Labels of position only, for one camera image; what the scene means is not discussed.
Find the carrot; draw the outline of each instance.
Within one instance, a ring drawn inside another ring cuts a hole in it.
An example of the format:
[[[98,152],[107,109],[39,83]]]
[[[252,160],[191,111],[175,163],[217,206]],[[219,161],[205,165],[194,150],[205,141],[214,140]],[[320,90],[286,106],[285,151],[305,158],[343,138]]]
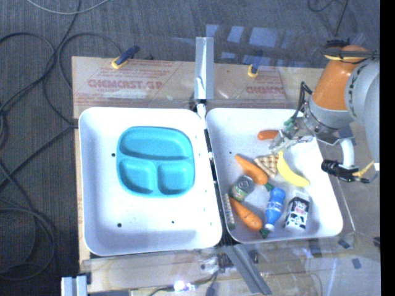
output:
[[[251,163],[250,161],[235,155],[235,159],[241,165],[244,172],[256,183],[256,184],[266,184],[267,174],[259,167]]]
[[[249,229],[253,231],[260,231],[262,229],[262,220],[256,214],[232,197],[229,198],[229,201],[232,208]]]
[[[265,139],[274,139],[277,136],[277,134],[278,134],[277,130],[268,129],[265,131],[260,131],[257,137],[260,141],[264,141]]]

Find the blue bottle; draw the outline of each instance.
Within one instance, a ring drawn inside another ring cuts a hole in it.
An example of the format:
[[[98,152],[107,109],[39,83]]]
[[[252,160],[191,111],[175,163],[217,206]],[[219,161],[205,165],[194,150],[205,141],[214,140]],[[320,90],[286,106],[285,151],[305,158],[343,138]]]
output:
[[[283,212],[283,204],[285,200],[285,191],[279,187],[274,187],[270,191],[270,198],[267,202],[265,216],[266,224],[260,230],[261,235],[266,238],[267,235],[274,230],[275,222],[280,218]]]

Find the yellow banana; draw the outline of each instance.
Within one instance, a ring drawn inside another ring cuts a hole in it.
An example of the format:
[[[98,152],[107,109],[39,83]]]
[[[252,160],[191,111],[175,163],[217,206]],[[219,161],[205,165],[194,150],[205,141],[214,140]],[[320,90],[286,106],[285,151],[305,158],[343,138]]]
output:
[[[305,187],[310,184],[310,182],[303,178],[300,175],[297,175],[294,171],[291,170],[291,168],[288,166],[286,163],[283,152],[279,151],[278,152],[278,162],[277,162],[277,170],[280,172],[282,177],[289,183],[299,186],[299,187]]]

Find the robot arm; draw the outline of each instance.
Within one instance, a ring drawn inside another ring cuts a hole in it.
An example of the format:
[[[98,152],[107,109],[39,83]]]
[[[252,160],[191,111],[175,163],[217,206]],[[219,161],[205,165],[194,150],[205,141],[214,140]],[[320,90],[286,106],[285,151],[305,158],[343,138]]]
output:
[[[343,162],[324,160],[322,170],[351,182],[358,180],[359,170],[354,166],[352,138],[335,134],[353,121],[362,125],[376,171],[380,170],[380,60],[356,45],[344,46],[340,52],[351,55],[326,56],[330,61],[314,91],[309,91],[309,100],[301,96],[303,117],[294,117],[270,148],[276,152],[313,136],[329,145],[339,143]]]

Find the dark floor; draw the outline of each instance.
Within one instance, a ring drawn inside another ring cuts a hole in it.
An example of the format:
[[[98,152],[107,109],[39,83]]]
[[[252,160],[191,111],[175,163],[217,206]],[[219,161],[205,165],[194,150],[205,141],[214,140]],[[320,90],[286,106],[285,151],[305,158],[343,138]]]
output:
[[[331,39],[380,51],[380,0],[348,0],[344,16],[345,0],[32,1],[58,13],[0,0],[1,295],[59,295],[78,274],[71,56],[137,44],[136,58],[194,61],[197,36],[233,64],[260,48],[263,65],[323,68]]]

